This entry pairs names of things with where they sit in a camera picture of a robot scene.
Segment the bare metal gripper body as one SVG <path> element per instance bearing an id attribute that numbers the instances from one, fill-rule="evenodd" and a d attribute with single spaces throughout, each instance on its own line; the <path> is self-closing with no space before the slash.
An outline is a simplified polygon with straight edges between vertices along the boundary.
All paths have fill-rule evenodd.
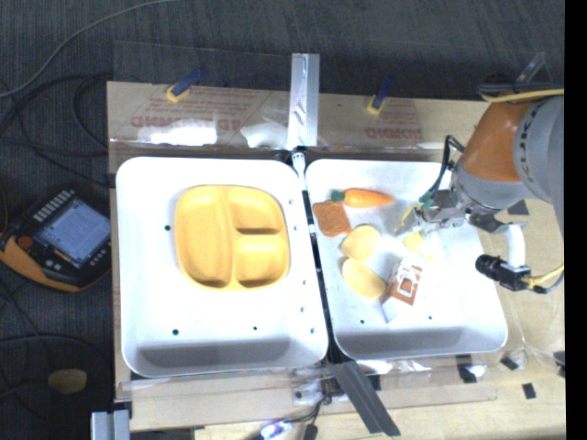
<path id="1" fill-rule="evenodd" d="M 496 214 L 496 209 L 476 203 L 458 189 L 428 191 L 422 196 L 422 220 L 440 222 L 441 228 L 468 223 L 488 233 L 496 233 L 504 228 Z"/>

